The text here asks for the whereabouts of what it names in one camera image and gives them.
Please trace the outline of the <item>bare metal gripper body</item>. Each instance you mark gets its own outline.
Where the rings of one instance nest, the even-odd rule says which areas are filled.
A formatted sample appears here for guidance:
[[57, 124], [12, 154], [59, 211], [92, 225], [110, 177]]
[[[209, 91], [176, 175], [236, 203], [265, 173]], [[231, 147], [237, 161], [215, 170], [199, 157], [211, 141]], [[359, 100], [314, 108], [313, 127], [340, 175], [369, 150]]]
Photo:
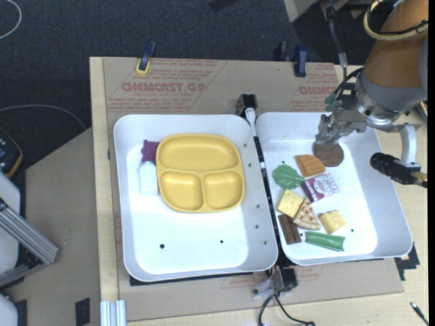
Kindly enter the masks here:
[[391, 132], [401, 114], [378, 104], [367, 94], [351, 94], [338, 102], [330, 115], [330, 122], [332, 129], [341, 135], [348, 135], [354, 130], [364, 132], [366, 127]]

